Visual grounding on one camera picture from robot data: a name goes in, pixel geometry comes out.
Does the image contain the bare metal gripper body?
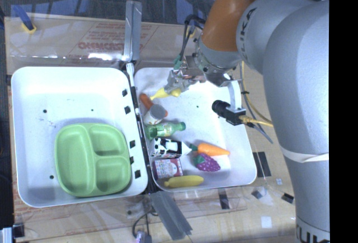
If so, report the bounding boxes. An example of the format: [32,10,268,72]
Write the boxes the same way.
[168,54,234,88]

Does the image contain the yellow toy squash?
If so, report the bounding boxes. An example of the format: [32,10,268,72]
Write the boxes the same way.
[150,87,182,101]

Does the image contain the orange sausage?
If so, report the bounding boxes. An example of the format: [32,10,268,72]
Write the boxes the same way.
[139,92,154,110]

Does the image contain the white can grey lid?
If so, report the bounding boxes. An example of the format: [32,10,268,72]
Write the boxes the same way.
[143,104,168,125]

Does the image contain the white plastic tray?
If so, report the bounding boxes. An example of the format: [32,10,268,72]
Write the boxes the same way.
[133,67,258,193]
[10,66,149,208]

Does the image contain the green plastic bottle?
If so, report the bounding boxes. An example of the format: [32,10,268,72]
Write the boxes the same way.
[144,121,187,141]

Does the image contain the black and white carton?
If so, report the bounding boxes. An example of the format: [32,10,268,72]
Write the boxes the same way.
[150,137,192,158]

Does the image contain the orange carrot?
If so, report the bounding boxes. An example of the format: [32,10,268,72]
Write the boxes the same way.
[190,142,231,157]

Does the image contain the purple grapes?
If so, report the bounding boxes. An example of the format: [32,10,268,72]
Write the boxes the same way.
[192,153,222,172]

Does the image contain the red and white carton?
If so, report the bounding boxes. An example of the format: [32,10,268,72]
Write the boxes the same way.
[152,157,184,180]

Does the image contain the yellow banana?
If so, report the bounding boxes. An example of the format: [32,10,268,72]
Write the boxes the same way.
[164,175,204,189]

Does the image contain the brown cardboard board red print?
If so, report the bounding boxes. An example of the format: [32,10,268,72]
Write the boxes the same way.
[4,15,297,243]

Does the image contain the green divided plate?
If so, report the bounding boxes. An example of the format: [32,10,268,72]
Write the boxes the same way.
[54,123,132,198]

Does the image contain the black cylinder on white bracket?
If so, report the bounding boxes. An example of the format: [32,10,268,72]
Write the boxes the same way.
[211,73,247,127]

